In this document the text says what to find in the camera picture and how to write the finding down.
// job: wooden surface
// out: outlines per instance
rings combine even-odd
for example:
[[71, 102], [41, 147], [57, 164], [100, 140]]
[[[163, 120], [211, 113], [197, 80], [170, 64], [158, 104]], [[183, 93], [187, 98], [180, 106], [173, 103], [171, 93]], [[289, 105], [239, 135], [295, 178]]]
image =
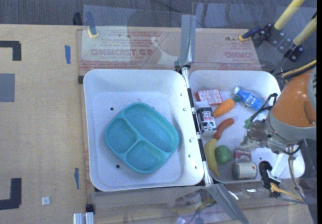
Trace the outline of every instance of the wooden surface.
[[[22, 45], [22, 61], [12, 61], [11, 49], [0, 48], [0, 73], [15, 74], [15, 101], [0, 103], [0, 200], [9, 198], [11, 178], [22, 178], [22, 204], [0, 210], [0, 223], [72, 223], [74, 213], [85, 212], [76, 30], [0, 25], [0, 40]], [[47, 196], [51, 203], [42, 206]]]

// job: blue bottle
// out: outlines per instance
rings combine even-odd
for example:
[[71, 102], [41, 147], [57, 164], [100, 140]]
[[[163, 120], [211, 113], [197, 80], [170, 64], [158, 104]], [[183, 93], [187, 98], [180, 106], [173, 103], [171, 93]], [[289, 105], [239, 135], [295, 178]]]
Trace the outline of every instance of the blue bottle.
[[264, 103], [264, 101], [256, 97], [251, 92], [242, 91], [238, 86], [233, 89], [233, 93], [240, 97], [241, 101], [244, 102], [246, 106], [255, 109], [256, 111], [258, 111]]

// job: can lid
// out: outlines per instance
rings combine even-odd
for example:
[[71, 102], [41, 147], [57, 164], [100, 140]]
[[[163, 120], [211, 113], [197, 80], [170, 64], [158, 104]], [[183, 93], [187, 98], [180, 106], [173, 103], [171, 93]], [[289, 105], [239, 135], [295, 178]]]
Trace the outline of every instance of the can lid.
[[238, 86], [236, 86], [236, 87], [233, 89], [233, 93], [234, 93], [234, 94], [237, 94], [239, 91], [240, 91], [240, 88], [239, 88]]

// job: silver can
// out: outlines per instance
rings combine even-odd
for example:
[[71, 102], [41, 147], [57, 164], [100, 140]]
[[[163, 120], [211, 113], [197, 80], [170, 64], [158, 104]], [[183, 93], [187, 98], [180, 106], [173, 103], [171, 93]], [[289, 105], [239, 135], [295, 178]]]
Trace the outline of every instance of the silver can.
[[231, 175], [234, 179], [254, 179], [257, 176], [256, 164], [251, 161], [234, 162]]

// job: small white cube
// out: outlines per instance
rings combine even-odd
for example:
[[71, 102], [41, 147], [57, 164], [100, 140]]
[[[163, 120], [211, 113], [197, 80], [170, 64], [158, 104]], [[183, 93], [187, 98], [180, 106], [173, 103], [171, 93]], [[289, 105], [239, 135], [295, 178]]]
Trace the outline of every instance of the small white cube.
[[42, 197], [41, 204], [42, 205], [50, 205], [50, 197]]

